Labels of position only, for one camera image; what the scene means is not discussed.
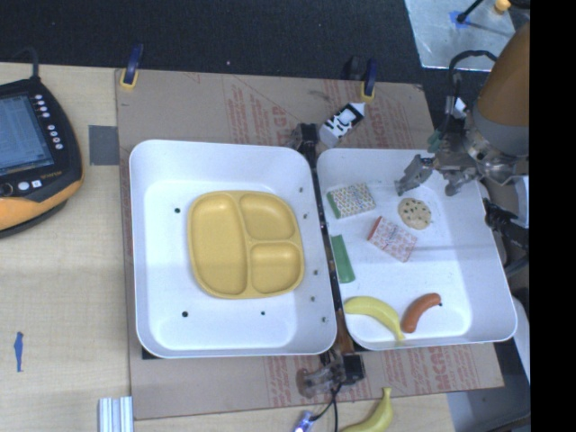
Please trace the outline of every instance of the cardboard sheet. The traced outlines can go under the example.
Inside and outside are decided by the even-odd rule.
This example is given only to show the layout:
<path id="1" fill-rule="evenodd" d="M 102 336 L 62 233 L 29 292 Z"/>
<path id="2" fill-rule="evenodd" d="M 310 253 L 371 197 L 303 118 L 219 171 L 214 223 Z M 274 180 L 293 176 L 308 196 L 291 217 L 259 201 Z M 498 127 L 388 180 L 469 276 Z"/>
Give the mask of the cardboard sheet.
<path id="1" fill-rule="evenodd" d="M 143 140 L 197 140 L 284 145 L 298 123 L 323 123 L 359 100 L 360 83 L 344 80 L 233 76 L 141 70 L 132 90 L 119 86 L 120 142 L 130 381 L 135 419 L 325 403 L 298 393 L 296 374 L 321 368 L 308 356 L 158 359 L 142 351 L 135 329 L 128 159 Z M 366 115 L 341 147 L 422 149 L 432 133 L 417 85 L 377 83 Z M 362 353 L 366 377 L 338 401 L 501 387 L 493 344 Z"/>

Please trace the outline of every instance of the wooden table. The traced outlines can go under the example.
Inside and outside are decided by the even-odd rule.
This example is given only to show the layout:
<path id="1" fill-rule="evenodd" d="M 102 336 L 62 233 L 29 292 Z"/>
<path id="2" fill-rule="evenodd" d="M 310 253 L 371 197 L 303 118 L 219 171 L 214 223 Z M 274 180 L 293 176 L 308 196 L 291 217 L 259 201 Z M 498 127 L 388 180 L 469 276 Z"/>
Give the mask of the wooden table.
<path id="1" fill-rule="evenodd" d="M 0 84 L 32 74 L 0 63 Z M 54 217 L 0 239 L 0 429 L 98 430 L 98 400 L 131 395 L 118 166 L 90 166 L 90 125 L 117 126 L 114 69 L 40 66 L 73 123 L 85 164 L 81 189 Z M 22 370 L 14 341 L 23 333 Z M 339 427 L 366 418 L 375 400 L 338 404 Z M 392 400 L 389 431 L 454 430 L 446 396 Z M 321 406 L 312 410 L 317 413 Z M 303 408 L 135 421 L 138 432 L 293 430 Z M 333 411 L 314 432 L 334 430 Z"/>

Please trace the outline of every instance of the brown sausage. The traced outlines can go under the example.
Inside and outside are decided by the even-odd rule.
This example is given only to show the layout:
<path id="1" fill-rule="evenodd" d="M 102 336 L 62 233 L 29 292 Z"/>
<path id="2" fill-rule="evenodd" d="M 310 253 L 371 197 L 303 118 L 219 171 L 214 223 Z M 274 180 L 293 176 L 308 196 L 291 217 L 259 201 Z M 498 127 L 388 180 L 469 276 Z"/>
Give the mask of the brown sausage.
<path id="1" fill-rule="evenodd" d="M 404 312 L 400 325 L 404 333 L 413 333 L 422 314 L 431 307 L 442 303 L 442 298 L 437 292 L 429 292 L 417 298 Z"/>

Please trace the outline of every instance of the yellow banana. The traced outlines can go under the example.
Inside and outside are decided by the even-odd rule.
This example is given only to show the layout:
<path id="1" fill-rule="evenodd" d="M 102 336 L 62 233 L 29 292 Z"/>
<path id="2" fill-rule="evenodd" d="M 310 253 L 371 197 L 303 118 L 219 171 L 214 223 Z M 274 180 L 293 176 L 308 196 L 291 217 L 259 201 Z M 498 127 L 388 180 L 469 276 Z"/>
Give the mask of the yellow banana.
<path id="1" fill-rule="evenodd" d="M 372 296 L 355 296 L 344 304 L 345 313 L 370 315 L 388 328 L 397 340 L 402 341 L 404 334 L 400 328 L 400 317 L 394 308 L 384 301 Z"/>
<path id="2" fill-rule="evenodd" d="M 392 411 L 392 402 L 390 400 L 390 393 L 392 387 L 383 387 L 383 396 L 374 413 L 370 418 L 353 424 L 352 426 L 345 427 L 342 432 L 383 432 L 392 423 L 394 412 Z"/>

